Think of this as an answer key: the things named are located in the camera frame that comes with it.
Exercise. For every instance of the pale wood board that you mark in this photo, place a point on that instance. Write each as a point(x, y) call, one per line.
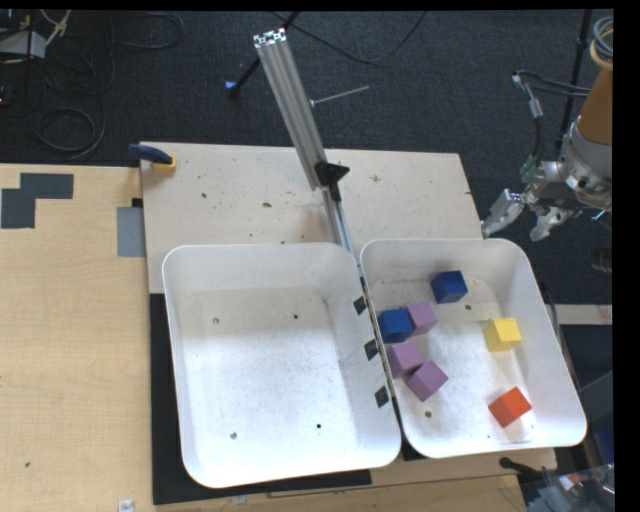
point(240, 200)

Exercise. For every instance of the yellow cube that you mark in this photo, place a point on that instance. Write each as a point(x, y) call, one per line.
point(502, 334)

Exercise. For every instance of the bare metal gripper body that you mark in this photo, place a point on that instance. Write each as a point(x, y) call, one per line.
point(575, 185)

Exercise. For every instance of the blue cube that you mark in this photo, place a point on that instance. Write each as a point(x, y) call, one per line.
point(395, 325)
point(449, 286)

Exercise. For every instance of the white plastic tray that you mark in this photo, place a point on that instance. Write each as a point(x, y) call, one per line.
point(465, 360)
point(260, 370)

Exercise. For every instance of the orange cube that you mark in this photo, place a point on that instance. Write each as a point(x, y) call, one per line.
point(509, 406)

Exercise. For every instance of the purple cube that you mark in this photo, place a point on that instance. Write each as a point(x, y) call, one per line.
point(406, 357)
point(427, 381)
point(423, 317)

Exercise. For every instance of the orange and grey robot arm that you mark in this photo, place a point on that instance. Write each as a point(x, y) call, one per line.
point(597, 115)

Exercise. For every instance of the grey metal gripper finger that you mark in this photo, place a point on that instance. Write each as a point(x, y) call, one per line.
point(550, 220)
point(502, 210)

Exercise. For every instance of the thin black and white rod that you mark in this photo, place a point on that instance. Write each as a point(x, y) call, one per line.
point(372, 320)

